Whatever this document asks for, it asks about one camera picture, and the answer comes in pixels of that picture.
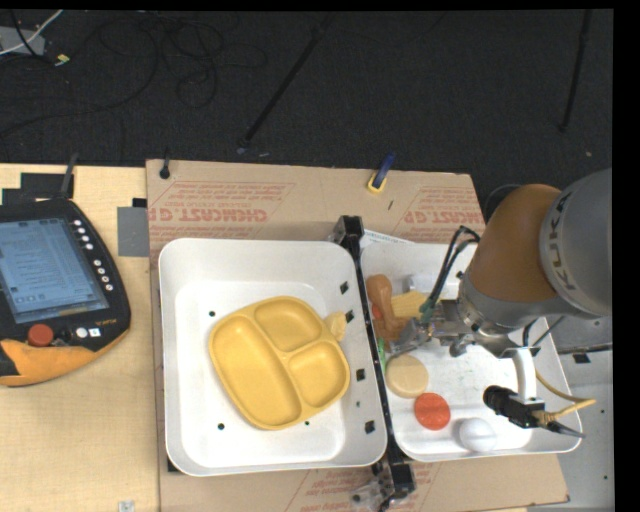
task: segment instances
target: yellow clip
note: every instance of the yellow clip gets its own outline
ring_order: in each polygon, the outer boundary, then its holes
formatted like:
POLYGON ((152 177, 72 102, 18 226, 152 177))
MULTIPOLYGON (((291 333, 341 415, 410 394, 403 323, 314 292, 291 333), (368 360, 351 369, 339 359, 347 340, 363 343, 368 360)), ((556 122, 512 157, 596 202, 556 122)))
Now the yellow clip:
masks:
POLYGON ((373 186, 373 180, 376 178, 376 176, 378 175, 377 172, 374 172, 371 175, 371 179, 369 180, 369 183, 367 183, 367 188, 369 189, 370 192, 373 192, 374 194, 379 194, 380 192, 382 192, 384 190, 384 186, 387 184, 387 178, 385 177, 382 180, 382 183, 380 183, 380 186, 378 188, 373 186))
POLYGON ((380 165, 380 169, 374 172, 369 179, 369 183, 367 183, 367 188, 369 192, 373 194, 379 194, 384 190, 384 186, 387 184, 387 173, 391 168, 391 164, 396 158, 396 154, 392 151, 382 161, 380 165))
POLYGON ((64 53, 58 55, 58 62, 56 62, 56 66, 62 66, 71 60, 70 57, 66 56, 64 53))

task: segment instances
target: white egg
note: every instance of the white egg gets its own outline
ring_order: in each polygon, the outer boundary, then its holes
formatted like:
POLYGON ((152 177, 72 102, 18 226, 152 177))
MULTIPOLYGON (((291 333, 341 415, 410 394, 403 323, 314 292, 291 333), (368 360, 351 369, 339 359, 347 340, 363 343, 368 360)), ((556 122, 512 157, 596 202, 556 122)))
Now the white egg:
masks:
POLYGON ((481 418, 463 420, 458 435, 462 446, 474 452, 493 450, 498 442, 498 437, 491 425, 481 418))

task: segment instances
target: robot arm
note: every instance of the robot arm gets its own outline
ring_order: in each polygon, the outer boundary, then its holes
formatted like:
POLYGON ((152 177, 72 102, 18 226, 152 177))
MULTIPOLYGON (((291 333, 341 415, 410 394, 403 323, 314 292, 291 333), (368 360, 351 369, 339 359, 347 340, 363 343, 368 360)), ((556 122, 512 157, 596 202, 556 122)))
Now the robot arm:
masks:
POLYGON ((494 354, 541 316, 612 314, 611 174, 562 192, 523 186, 496 209, 458 297, 463 321, 494 354))

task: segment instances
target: metal bracket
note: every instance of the metal bracket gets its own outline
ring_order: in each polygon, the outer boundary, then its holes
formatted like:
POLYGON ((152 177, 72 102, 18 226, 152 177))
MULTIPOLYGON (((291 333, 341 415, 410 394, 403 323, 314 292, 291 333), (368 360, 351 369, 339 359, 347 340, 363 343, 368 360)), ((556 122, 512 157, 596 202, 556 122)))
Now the metal bracket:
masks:
POLYGON ((355 489, 351 494, 351 505, 354 510, 366 509, 371 512, 385 512, 408 494, 398 493, 394 487, 390 467, 384 460, 371 468, 373 478, 355 489))
POLYGON ((136 508, 133 500, 124 500, 118 502, 118 512, 135 512, 136 508))
POLYGON ((440 340, 440 344, 449 347, 452 357, 467 352, 467 346, 475 343, 473 331, 460 315, 455 300, 441 300, 435 307, 431 318, 431 336, 440 340))
MULTIPOLYGON (((29 40, 35 32, 33 30, 21 29, 22 35, 25 39, 29 40)), ((41 35, 36 36, 33 41, 29 42, 29 46, 38 55, 44 55, 45 38, 41 35)), ((8 50, 18 46, 12 53, 30 53, 26 48, 18 35, 18 31, 15 27, 0 27, 0 50, 8 50)))

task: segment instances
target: white tray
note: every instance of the white tray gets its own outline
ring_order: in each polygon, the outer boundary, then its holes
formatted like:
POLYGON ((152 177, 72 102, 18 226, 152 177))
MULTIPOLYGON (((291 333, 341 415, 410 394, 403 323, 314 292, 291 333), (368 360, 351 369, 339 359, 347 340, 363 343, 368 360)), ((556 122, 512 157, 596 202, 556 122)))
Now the white tray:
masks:
MULTIPOLYGON (((372 244, 362 253, 364 277, 366 279, 374 274, 385 274, 391 281, 394 295, 400 294, 406 291, 403 287, 411 275, 426 275, 427 281, 435 282, 446 250, 447 245, 441 244, 372 244)), ((469 246, 457 258, 441 298, 457 297, 459 280, 456 274, 467 268, 474 250, 475 246, 469 246)), ((546 328, 544 319, 536 322, 531 329, 530 340, 537 340, 546 328)), ((512 339, 520 344, 522 331, 514 332, 512 339)), ((557 389, 570 394, 551 336, 547 336, 540 346, 542 348, 534 358, 536 369, 557 389)), ((410 458, 434 462, 497 455, 566 452, 580 443, 579 438, 540 428, 522 429, 510 423, 507 418, 497 416, 484 404, 482 395, 491 384, 518 389, 512 360, 499 360, 479 346, 469 346, 466 354, 453 358, 449 355, 448 347, 440 346, 435 340, 429 342, 427 347, 410 354, 418 358, 429 372, 426 391, 444 397, 451 408, 451 421, 444 429, 427 430, 415 418, 414 400, 401 398, 387 387, 396 441, 410 458), (490 452, 471 452, 459 442, 460 423, 473 417, 487 421, 497 435, 497 444, 490 452)), ((559 399, 542 385, 538 385, 538 396, 545 400, 548 411, 557 411, 570 405, 570 402, 559 399)), ((563 416, 560 422, 581 431, 580 418, 576 412, 563 416)))
POLYGON ((210 476, 366 466, 382 457, 384 416, 347 251, 329 242, 180 239, 160 254, 159 275, 166 445, 179 470, 210 476), (351 384, 308 422, 267 431, 249 424, 227 396, 209 357, 208 336, 227 314, 278 295, 306 301, 322 318, 353 313, 340 343, 351 384))

